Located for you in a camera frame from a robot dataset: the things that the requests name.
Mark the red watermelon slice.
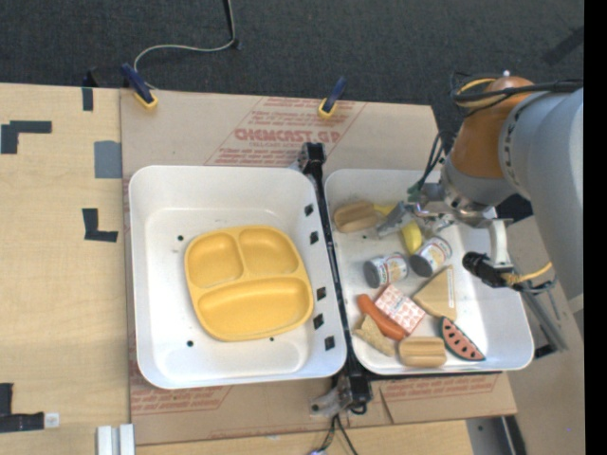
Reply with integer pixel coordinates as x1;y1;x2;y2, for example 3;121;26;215
436;316;487;363

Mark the thin black and white rod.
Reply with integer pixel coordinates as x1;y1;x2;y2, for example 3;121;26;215
310;158;364;381

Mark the white plastic tray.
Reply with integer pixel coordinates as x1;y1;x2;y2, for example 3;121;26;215
323;168;536;376
127;164;349;391

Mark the small white labelled can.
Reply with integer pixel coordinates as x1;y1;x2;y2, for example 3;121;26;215
362;252;410;290
409;235;453;279

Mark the red and white packet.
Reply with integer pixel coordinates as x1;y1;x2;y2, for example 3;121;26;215
373;283;428;337

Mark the yellow banana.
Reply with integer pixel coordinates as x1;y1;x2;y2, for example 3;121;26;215
374;203;424;256

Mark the orange sausage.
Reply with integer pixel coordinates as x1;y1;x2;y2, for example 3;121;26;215
356;293;410;342

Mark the black cylinder on white bracket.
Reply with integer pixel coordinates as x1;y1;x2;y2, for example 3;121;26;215
462;218;517;289

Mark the yellow divided plate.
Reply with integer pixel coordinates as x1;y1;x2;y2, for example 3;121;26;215
183;225;316;343

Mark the tan hot dog bun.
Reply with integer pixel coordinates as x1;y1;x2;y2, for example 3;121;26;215
396;335;449;369
332;199;381;235

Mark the tan triangular sandwich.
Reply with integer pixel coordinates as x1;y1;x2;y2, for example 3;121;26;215
411;264;459;323

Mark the tan tortilla chip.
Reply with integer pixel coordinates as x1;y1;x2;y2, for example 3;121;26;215
352;314;397;358

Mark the brown cardboard board red print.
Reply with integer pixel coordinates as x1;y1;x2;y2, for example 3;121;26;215
118;87;519;446

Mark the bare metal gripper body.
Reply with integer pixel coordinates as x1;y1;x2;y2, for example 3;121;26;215
413;182;498;230

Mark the black block with thin wires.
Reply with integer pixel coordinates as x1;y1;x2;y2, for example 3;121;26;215
331;372;374;410
300;141;328;175

